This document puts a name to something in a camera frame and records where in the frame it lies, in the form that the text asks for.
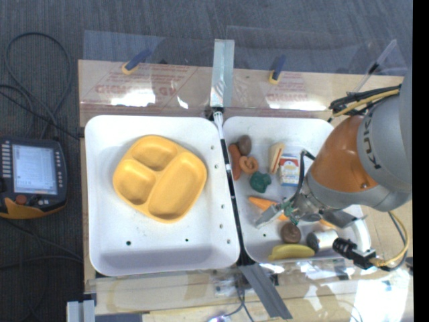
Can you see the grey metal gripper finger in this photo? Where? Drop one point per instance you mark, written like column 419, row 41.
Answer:
column 265, row 215
column 276, row 215

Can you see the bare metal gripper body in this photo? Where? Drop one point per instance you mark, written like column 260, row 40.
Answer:
column 303, row 205

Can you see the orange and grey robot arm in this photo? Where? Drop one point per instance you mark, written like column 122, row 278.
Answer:
column 335, row 166

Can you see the orange carrot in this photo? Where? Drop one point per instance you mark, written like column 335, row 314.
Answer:
column 261, row 202

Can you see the green broccoli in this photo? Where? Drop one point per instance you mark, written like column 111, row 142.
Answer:
column 259, row 181

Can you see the red and white carton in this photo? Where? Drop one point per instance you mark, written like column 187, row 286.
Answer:
column 289, row 171

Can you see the yellow banana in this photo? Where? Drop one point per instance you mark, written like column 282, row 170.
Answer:
column 291, row 252

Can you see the small silver can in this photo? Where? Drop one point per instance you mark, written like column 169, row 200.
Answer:
column 323, row 240

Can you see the orange-brown pretzel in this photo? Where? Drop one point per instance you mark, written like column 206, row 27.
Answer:
column 244, row 165

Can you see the toy sandwich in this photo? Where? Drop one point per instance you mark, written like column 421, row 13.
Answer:
column 275, row 158

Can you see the orange sausage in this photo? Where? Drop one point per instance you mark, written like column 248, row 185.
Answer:
column 235, row 161

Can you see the white plastic tray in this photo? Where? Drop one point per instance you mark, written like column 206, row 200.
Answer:
column 301, row 133
column 161, row 247

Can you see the brown potato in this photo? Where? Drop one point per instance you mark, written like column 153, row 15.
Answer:
column 244, row 144

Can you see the yellow divided plate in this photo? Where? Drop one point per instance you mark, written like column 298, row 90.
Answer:
column 157, row 179

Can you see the brown cardboard board, red print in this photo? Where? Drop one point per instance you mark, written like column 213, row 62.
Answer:
column 197, row 79

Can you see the black cylinder on white bracket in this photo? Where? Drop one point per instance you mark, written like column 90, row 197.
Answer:
column 360, row 235

